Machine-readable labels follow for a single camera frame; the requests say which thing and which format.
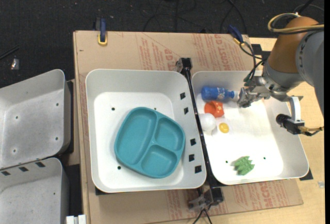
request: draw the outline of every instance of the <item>cardboard sheet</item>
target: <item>cardboard sheet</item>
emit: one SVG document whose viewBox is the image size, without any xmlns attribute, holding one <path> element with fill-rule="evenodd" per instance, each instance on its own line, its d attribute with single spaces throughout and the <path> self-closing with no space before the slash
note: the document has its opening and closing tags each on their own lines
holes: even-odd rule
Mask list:
<svg viewBox="0 0 330 224">
<path fill-rule="evenodd" d="M 86 75 L 97 68 L 174 70 L 180 57 L 192 59 L 193 72 L 250 70 L 252 58 L 241 51 L 230 35 L 108 32 L 107 46 L 100 46 L 97 32 L 76 31 L 74 45 L 82 128 L 79 134 L 84 144 L 80 147 L 82 180 L 86 179 L 82 188 L 88 222 L 152 223 L 196 218 L 199 210 L 188 209 L 188 201 L 197 198 L 196 190 L 96 194 L 90 167 Z M 296 180 L 225 186 L 222 191 L 225 201 L 210 209 L 211 216 L 303 203 Z"/>
</svg>

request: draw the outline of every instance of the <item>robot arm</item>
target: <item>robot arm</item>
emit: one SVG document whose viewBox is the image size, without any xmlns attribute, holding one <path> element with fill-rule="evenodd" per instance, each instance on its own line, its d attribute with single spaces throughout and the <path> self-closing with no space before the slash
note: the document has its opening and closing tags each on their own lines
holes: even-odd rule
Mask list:
<svg viewBox="0 0 330 224">
<path fill-rule="evenodd" d="M 296 15 L 281 33 L 264 63 L 262 75 L 254 76 L 248 87 L 241 88 L 238 106 L 246 108 L 254 101 L 269 97 L 289 101 L 292 117 L 280 114 L 276 120 L 291 133 L 298 134 L 302 133 L 298 128 L 304 126 L 300 119 L 302 97 L 290 97 L 287 93 L 301 82 L 314 87 L 324 116 L 324 25 Z"/>
</svg>

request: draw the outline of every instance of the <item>blue bottle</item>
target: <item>blue bottle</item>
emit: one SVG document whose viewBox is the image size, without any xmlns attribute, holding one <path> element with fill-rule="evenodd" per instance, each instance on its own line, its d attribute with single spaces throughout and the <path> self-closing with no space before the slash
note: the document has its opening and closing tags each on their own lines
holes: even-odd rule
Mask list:
<svg viewBox="0 0 330 224">
<path fill-rule="evenodd" d="M 234 91 L 229 91 L 225 88 L 217 88 L 217 87 L 202 87 L 202 99 L 203 100 L 218 100 L 222 101 L 227 98 L 235 97 Z"/>
</svg>

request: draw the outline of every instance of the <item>brown skin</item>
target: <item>brown skin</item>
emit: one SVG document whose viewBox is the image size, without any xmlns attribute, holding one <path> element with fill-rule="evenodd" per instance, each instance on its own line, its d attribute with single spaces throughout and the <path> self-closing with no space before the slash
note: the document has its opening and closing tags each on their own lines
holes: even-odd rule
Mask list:
<svg viewBox="0 0 330 224">
<path fill-rule="evenodd" d="M 301 16 L 291 20 L 285 28 L 310 26 L 317 23 L 312 18 Z M 300 41 L 306 34 L 304 32 L 294 35 L 280 35 L 268 58 L 269 66 L 279 72 L 298 73 L 295 66 L 295 52 Z"/>
</svg>

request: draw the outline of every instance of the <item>teal divided plate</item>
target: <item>teal divided plate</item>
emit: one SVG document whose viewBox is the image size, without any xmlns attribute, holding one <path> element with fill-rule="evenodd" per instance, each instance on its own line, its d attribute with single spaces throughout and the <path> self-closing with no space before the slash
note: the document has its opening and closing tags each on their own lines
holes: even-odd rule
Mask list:
<svg viewBox="0 0 330 224">
<path fill-rule="evenodd" d="M 121 124 L 114 152 L 130 169 L 152 178 L 164 178 L 176 169 L 185 142 L 185 133 L 176 121 L 155 110 L 138 107 Z"/>
</svg>

